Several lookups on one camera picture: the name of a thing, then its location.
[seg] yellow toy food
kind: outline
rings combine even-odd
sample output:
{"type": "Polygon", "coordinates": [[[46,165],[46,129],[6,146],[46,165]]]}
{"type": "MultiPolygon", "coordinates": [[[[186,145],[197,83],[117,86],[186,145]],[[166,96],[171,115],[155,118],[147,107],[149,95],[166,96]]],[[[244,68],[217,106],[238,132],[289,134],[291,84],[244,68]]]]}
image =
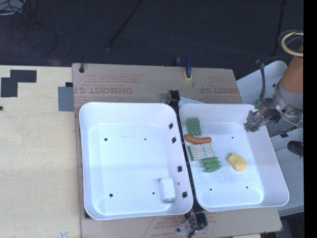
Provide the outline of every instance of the yellow toy food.
{"type": "Polygon", "coordinates": [[[247,168],[246,160],[236,153],[232,153],[230,155],[230,157],[228,158],[228,162],[236,171],[244,171],[247,168]]]}

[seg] black tape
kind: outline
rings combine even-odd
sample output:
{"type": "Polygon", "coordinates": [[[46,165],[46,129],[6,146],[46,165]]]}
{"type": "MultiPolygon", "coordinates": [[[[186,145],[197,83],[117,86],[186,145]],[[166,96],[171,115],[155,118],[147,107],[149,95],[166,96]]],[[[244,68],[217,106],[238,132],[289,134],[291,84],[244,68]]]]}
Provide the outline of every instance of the black tape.
{"type": "Polygon", "coordinates": [[[12,82],[36,83],[36,70],[11,70],[12,82]]]}
{"type": "Polygon", "coordinates": [[[58,111],[74,111],[74,91],[72,87],[58,87],[58,111]]]}
{"type": "Polygon", "coordinates": [[[1,78],[1,97],[18,97],[18,83],[10,77],[1,78]]]}
{"type": "Polygon", "coordinates": [[[10,77],[1,78],[1,97],[18,97],[18,83],[36,83],[36,70],[10,70],[10,77]]]}

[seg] toy sausage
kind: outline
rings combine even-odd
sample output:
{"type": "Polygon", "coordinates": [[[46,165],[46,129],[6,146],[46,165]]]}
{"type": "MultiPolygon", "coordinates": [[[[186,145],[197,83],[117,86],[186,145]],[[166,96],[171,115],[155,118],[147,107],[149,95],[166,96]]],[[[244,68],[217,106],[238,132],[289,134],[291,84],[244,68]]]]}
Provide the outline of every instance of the toy sausage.
{"type": "Polygon", "coordinates": [[[184,138],[187,142],[193,143],[196,145],[211,143],[211,137],[193,137],[190,134],[186,134],[184,138]]]}

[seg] black mat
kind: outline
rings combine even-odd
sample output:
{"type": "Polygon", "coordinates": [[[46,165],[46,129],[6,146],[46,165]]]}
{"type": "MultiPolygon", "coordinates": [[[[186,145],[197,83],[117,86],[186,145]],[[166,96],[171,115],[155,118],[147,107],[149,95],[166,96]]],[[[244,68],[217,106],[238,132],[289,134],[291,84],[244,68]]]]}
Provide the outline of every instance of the black mat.
{"type": "Polygon", "coordinates": [[[304,0],[142,0],[116,37],[138,2],[26,0],[13,14],[0,3],[0,64],[171,66],[180,57],[239,79],[258,58],[286,55],[278,34],[304,25],[304,0]]]}

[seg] blue clamp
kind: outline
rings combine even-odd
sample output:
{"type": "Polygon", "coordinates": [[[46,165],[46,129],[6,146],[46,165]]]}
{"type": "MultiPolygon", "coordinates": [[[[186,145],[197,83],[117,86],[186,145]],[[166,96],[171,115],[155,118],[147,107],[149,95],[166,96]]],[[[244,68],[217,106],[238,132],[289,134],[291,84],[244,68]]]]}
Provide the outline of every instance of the blue clamp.
{"type": "Polygon", "coordinates": [[[192,80],[192,62],[190,61],[189,58],[185,59],[185,66],[186,66],[186,70],[184,71],[184,77],[185,80],[189,81],[192,80]]]}

